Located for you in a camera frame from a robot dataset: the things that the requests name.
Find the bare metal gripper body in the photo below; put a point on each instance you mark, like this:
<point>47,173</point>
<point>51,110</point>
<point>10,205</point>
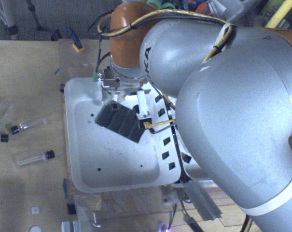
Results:
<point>112,78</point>

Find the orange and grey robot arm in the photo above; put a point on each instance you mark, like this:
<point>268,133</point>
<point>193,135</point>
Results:
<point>232,105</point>

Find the white plastic tray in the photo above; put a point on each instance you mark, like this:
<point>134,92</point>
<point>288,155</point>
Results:
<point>112,158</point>

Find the clear plastic storage bin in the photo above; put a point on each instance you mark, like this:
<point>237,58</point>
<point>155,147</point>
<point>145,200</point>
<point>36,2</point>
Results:
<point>230,6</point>

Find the black cylinder on white bracket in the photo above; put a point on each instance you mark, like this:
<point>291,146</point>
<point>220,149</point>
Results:
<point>121,122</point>

